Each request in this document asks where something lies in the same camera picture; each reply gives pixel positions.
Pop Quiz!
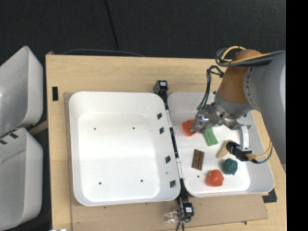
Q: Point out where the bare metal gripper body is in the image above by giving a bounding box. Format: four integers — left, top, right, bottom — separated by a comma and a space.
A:
195, 103, 252, 131

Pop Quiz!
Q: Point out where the red toy tomato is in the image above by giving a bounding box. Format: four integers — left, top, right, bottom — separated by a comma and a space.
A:
205, 169, 225, 187
181, 119, 200, 137

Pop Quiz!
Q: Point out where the light green toy vegetable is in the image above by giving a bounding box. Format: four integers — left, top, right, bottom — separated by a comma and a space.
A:
203, 127, 219, 147

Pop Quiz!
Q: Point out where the thin black and white rod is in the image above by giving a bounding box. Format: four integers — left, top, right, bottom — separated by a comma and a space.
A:
159, 90, 189, 203

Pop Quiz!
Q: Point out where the pale yellow toy corn cob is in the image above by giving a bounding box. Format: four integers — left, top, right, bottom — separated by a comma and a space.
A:
216, 140, 233, 159

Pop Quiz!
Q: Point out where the brown chocolate bar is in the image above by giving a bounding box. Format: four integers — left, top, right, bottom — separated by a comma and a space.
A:
191, 149, 205, 171

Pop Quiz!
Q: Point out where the dark green toy broccoli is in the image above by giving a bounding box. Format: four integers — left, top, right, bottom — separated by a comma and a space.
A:
221, 158, 239, 176

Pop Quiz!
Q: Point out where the white plastic tray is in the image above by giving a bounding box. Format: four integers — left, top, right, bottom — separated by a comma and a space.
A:
68, 91, 181, 206
167, 91, 275, 198

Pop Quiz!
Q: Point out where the black cylinder on white bracket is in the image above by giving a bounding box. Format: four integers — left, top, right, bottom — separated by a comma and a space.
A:
225, 126, 253, 162

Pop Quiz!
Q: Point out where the black block with thin wires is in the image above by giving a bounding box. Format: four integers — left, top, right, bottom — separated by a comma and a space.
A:
153, 80, 169, 94
181, 202, 195, 218

